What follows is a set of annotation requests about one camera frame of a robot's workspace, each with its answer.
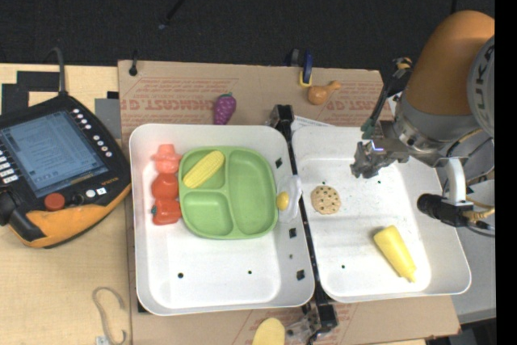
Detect brown cardboard board red print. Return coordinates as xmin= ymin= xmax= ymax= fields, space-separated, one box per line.
xmin=116 ymin=59 xmax=462 ymax=345

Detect white paper sheet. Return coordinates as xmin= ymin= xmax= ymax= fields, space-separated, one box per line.
xmin=292 ymin=115 xmax=337 ymax=131

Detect white fried egg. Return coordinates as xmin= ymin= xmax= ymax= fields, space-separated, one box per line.
xmin=275 ymin=175 xmax=304 ymax=225

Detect orange chicken drumstick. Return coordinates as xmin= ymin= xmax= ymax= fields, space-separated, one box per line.
xmin=307 ymin=79 xmax=342 ymax=107

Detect black cylinder on white bracket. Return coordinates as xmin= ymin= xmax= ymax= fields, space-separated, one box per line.
xmin=416 ymin=157 xmax=476 ymax=228

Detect brown biscuit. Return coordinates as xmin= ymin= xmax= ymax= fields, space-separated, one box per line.
xmin=309 ymin=184 xmax=343 ymax=217

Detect yellow corn cob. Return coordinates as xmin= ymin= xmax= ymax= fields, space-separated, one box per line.
xmin=182 ymin=149 xmax=226 ymax=190

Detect purple grapes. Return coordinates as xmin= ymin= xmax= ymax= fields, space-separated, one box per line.
xmin=212 ymin=92 xmax=237 ymax=126

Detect green divided plate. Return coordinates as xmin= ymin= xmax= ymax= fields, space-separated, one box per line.
xmin=177 ymin=145 xmax=280 ymax=241

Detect yellow oval toy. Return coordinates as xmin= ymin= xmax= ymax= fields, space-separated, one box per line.
xmin=250 ymin=317 xmax=287 ymax=345

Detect yellow squeeze bottle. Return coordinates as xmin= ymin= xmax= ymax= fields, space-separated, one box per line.
xmin=372 ymin=224 xmax=418 ymax=284

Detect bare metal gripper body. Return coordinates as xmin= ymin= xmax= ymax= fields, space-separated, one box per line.
xmin=371 ymin=120 xmax=441 ymax=168

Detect white plastic tray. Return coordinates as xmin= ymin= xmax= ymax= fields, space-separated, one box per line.
xmin=291 ymin=125 xmax=473 ymax=305
xmin=128 ymin=123 xmax=317 ymax=317

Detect red bell pepper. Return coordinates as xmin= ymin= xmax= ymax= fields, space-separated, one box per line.
xmin=150 ymin=197 xmax=183 ymax=226

